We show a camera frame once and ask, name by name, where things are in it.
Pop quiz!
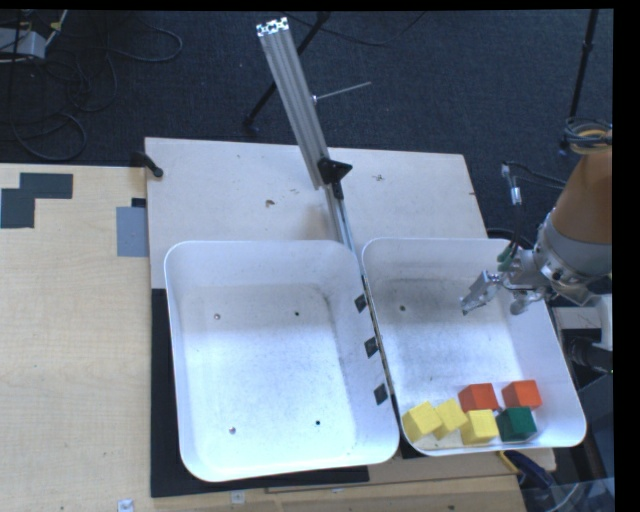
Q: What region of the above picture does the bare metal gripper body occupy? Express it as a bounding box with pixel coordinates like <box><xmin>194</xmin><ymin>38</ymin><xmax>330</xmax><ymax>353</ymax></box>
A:
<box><xmin>500</xmin><ymin>247</ymin><xmax>602</xmax><ymax>307</ymax></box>

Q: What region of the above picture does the white plastic tray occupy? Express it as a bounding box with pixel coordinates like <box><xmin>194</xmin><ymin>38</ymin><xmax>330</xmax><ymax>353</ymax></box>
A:
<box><xmin>163</xmin><ymin>239</ymin><xmax>402</xmax><ymax>484</ymax></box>
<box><xmin>360</xmin><ymin>236</ymin><xmax>588</xmax><ymax>458</ymax></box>

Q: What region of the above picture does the orange cube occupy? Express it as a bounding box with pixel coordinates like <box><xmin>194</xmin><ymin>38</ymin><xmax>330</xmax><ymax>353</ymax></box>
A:
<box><xmin>500</xmin><ymin>379</ymin><xmax>544</xmax><ymax>412</ymax></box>
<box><xmin>457</xmin><ymin>382</ymin><xmax>501</xmax><ymax>414</ymax></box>

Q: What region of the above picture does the green cube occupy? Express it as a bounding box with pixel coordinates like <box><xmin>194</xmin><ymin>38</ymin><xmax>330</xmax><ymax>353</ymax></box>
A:
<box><xmin>495</xmin><ymin>405</ymin><xmax>539</xmax><ymax>444</ymax></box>

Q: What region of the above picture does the yellow cube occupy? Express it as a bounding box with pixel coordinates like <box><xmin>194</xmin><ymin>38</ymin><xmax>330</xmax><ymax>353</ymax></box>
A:
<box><xmin>433</xmin><ymin>397</ymin><xmax>470</xmax><ymax>442</ymax></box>
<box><xmin>459</xmin><ymin>408</ymin><xmax>501</xmax><ymax>447</ymax></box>
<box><xmin>401</xmin><ymin>400</ymin><xmax>444</xmax><ymax>444</ymax></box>

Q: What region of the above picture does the pale wood board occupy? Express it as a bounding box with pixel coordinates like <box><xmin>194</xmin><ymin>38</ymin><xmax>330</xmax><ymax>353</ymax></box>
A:
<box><xmin>144</xmin><ymin>137</ymin><xmax>558</xmax><ymax>494</ymax></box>

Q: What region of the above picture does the black cylinder on white bracket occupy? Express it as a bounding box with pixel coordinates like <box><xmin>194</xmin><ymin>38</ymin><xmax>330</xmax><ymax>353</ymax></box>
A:
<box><xmin>553</xmin><ymin>293</ymin><xmax>613</xmax><ymax>372</ymax></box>

